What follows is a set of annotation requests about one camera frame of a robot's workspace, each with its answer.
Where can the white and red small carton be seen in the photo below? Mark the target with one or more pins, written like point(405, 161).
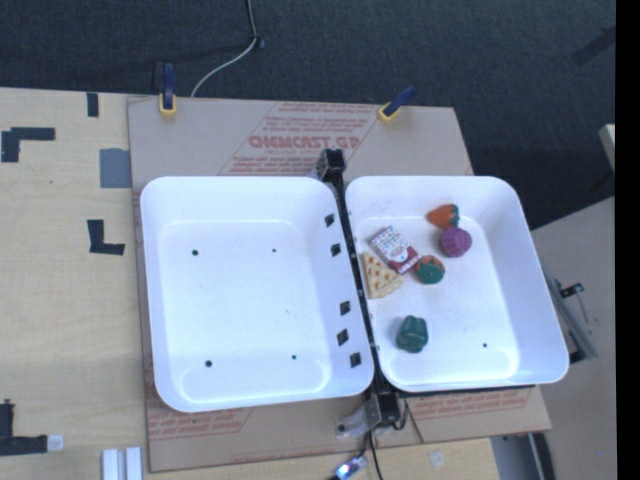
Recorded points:
point(393, 249)

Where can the toy pizza slice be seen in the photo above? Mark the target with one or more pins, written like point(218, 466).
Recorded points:
point(377, 277)

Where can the white plastic tray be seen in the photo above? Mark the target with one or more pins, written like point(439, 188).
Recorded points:
point(465, 318)
point(240, 293)

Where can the orange and green toy tomato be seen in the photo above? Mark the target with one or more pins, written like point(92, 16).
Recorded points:
point(429, 269)

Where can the orange toy carrot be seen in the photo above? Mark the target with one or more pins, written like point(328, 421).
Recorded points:
point(443, 216)

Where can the purple toy cupcake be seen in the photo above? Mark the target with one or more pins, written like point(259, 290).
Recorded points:
point(455, 242)

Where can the brown cardboard board red print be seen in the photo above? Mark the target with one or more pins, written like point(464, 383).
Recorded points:
point(210, 138)

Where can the green toy bell pepper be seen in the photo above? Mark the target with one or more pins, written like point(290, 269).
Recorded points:
point(412, 334)

